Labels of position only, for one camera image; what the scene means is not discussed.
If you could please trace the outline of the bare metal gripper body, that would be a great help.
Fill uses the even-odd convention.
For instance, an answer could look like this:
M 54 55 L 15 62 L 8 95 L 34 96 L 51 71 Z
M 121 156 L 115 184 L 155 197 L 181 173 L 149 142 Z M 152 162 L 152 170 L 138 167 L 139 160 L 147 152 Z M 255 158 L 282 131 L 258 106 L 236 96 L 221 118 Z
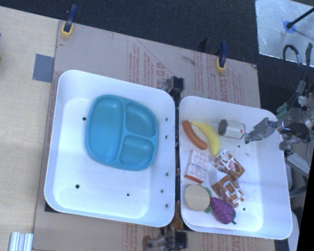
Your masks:
M 314 141 L 314 117 L 303 112 L 285 110 L 280 114 L 278 132 L 284 139 L 304 143 L 312 142 Z

